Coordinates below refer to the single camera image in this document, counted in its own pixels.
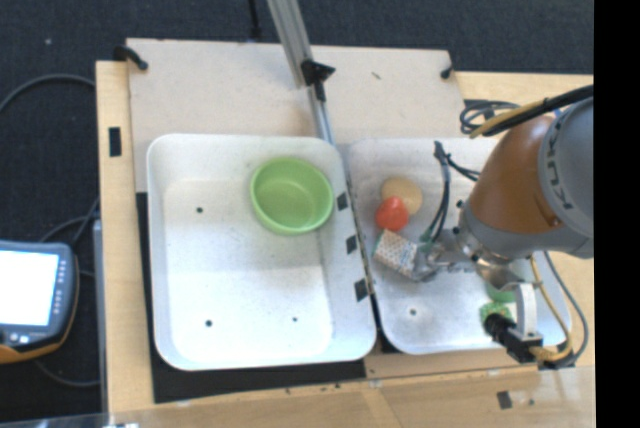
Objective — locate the white plastic tray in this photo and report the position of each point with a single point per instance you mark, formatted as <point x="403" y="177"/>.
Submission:
<point x="440" y="316"/>
<point x="240" y="276"/>

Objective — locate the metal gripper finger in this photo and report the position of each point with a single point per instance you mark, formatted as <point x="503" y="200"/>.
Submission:
<point x="423" y="273"/>
<point x="428" y="257"/>

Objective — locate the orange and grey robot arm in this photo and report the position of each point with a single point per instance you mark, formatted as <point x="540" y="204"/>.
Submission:
<point x="520" y="186"/>

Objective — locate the white patterned carton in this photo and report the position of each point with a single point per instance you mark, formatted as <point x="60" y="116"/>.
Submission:
<point x="395" y="252"/>

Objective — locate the thin black and white rod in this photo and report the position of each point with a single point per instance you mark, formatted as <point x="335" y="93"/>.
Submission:
<point x="361" y="246"/>

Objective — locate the black cylinder on white bracket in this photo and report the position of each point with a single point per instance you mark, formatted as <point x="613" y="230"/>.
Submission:
<point x="525" y="316"/>

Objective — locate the pale wood board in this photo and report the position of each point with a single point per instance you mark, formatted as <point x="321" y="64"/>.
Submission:
<point x="225" y="91"/>

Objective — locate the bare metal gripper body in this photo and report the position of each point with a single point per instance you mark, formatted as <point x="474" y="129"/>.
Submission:
<point x="467" y="258"/>

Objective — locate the red toy tomato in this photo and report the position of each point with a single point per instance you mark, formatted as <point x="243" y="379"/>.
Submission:
<point x="392" y="215"/>

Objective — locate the green bowl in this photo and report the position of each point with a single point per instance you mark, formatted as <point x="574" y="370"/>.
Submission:
<point x="292" y="196"/>

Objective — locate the beige round biscuit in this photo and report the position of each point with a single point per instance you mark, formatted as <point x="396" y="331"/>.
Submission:
<point x="406" y="190"/>

